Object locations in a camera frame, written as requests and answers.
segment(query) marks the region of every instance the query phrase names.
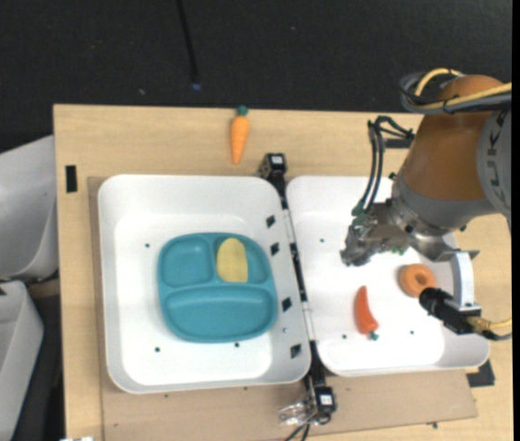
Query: toy carrot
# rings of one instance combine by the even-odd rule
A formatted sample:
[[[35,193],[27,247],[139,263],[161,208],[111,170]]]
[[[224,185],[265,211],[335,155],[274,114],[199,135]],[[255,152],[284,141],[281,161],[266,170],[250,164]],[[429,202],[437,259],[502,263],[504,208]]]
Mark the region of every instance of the toy carrot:
[[[362,286],[356,294],[356,300],[354,302],[354,317],[360,333],[370,335],[370,338],[373,340],[379,338],[379,336],[374,332],[379,328],[379,323],[372,316],[372,312],[368,306],[366,286]]]
[[[238,107],[238,116],[232,121],[231,141],[232,141],[232,160],[234,164],[238,164],[242,158],[243,147],[248,139],[250,132],[250,121],[245,116],[248,108],[245,106]]]

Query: toy donut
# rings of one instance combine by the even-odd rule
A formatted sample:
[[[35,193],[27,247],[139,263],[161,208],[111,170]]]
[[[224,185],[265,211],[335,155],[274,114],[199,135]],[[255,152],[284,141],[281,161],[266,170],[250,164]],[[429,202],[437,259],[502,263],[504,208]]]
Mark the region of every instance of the toy donut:
[[[435,287],[435,276],[426,265],[408,265],[399,274],[399,282],[409,296],[418,298],[424,289]]]

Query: blue divided plate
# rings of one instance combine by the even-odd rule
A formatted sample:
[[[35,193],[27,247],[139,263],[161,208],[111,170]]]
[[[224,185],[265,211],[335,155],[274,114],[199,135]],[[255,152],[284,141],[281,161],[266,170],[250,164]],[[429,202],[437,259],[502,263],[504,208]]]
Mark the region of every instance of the blue divided plate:
[[[229,238],[243,243],[248,280],[222,280],[217,252]],[[176,237],[162,249],[157,270],[164,321],[180,338],[226,343],[254,338],[277,318],[277,292],[260,246],[232,233],[194,233]]]

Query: black cable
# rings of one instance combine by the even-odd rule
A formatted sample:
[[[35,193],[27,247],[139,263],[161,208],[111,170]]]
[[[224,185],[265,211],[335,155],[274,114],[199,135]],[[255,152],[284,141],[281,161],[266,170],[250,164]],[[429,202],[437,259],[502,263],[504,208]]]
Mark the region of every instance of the black cable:
[[[332,416],[329,413],[326,413],[326,414],[322,415],[320,418],[315,416],[314,419],[318,424],[323,426],[324,424],[328,424],[332,421]]]
[[[488,338],[489,340],[493,340],[495,342],[501,342],[504,340],[510,340],[513,337],[514,333],[510,332],[508,334],[496,334],[495,332],[493,332],[491,330],[485,330],[484,332],[482,332],[482,335],[485,338]]]
[[[370,211],[370,209],[372,208],[375,197],[377,196],[377,193],[379,192],[380,179],[382,178],[382,164],[383,164],[384,152],[385,152],[385,145],[384,145],[384,141],[382,139],[382,134],[380,133],[378,128],[374,129],[374,133],[375,133],[375,136],[377,139],[377,144],[378,144],[377,152],[378,152],[378,158],[379,158],[378,159],[379,165],[378,165],[378,170],[377,170],[377,178],[375,180],[374,188],[372,190],[372,195],[370,196],[370,201],[368,202],[368,205],[364,209],[364,211],[366,213],[368,213]]]
[[[190,29],[188,27],[187,12],[185,11],[185,5],[183,0],[176,0],[176,8],[178,9],[178,16],[180,18],[180,25],[183,30],[183,36],[185,37],[185,44],[187,45],[188,60],[190,62],[190,79],[191,82],[199,86],[200,76],[198,74],[197,58],[195,57],[195,48],[193,40],[190,37]]]
[[[405,135],[405,136],[412,136],[413,135],[413,130],[407,130],[405,128],[403,128],[402,126],[400,126],[393,118],[391,118],[390,116],[379,116],[375,122],[375,124],[382,130],[384,130],[380,124],[383,123],[383,122],[387,122],[389,123],[389,125],[394,128],[396,131],[400,132],[401,134]]]
[[[309,428],[311,427],[311,420],[308,420],[306,424],[302,424],[295,431],[293,431],[285,441],[292,441],[296,435],[298,435],[303,428],[305,428],[305,432],[303,433],[303,438],[301,441],[307,439],[307,435],[309,434]]]
[[[511,106],[511,95],[495,95],[481,98],[479,100],[469,101],[460,106],[447,107],[445,109],[449,114],[453,113],[472,113],[477,111],[501,111]]]
[[[391,136],[405,138],[405,134],[403,134],[401,132],[395,132],[394,130],[385,129],[385,128],[381,128],[381,127],[379,127],[379,130],[381,132],[386,132],[387,134],[390,134]]]
[[[368,128],[370,130],[372,129],[372,126],[373,126],[373,124],[369,121]],[[364,191],[364,195],[358,202],[358,205],[362,204],[362,206],[364,206],[364,204],[366,204],[366,202],[367,202],[368,194],[370,193],[370,189],[372,188],[372,184],[374,183],[374,176],[375,176],[375,172],[377,170],[377,140],[374,135],[370,135],[370,145],[372,147],[372,161],[370,163],[370,175],[368,176],[368,184],[367,184],[366,190]]]
[[[400,81],[399,81],[399,91],[402,93],[402,97],[409,98],[412,100],[413,104],[415,105],[428,105],[430,103],[435,103],[436,101],[439,101],[436,98],[432,98],[430,96],[423,96],[423,95],[416,95],[412,88],[417,86],[419,81],[424,78],[424,76],[427,74],[427,72],[418,72],[418,73],[410,73],[408,75],[405,75]],[[435,78],[442,78],[447,80],[452,80],[454,78],[457,78],[458,75],[455,73],[440,73]]]

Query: black floor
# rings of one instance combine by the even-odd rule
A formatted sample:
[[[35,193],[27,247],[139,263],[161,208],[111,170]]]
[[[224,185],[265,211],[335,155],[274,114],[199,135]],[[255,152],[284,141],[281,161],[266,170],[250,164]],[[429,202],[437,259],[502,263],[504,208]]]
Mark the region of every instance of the black floor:
[[[0,0],[0,153],[51,134],[54,103],[402,111],[412,72],[512,79],[513,0],[183,2],[199,90],[176,0]],[[50,328],[20,439],[61,428]]]

